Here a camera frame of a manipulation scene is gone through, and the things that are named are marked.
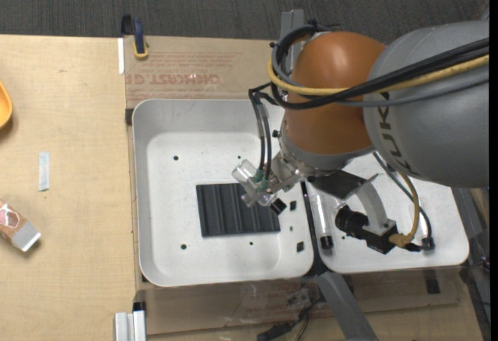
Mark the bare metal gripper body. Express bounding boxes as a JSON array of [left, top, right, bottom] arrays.
[[268, 154, 309, 194]]

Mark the clear plastic bottle black cap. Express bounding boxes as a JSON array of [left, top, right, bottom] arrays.
[[231, 159, 288, 216], [314, 193, 335, 251]]

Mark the black ribbed rectangular sheet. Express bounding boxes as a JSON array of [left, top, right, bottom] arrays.
[[195, 182, 282, 238]]

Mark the white plastic tray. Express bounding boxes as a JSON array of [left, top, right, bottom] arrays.
[[131, 98, 315, 288], [306, 154, 471, 275]]

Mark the brown cardboard board red print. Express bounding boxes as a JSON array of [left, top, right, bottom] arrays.
[[122, 34, 461, 336]]

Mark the brown and white carton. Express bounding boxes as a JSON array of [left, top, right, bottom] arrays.
[[0, 198, 42, 253]]

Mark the orange plate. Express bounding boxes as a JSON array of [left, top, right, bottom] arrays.
[[0, 79, 14, 130]]

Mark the black cylinder on white bracket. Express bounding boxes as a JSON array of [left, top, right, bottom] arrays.
[[333, 174, 400, 255]]

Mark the black block with thin wires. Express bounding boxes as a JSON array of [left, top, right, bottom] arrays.
[[256, 322, 296, 341]]

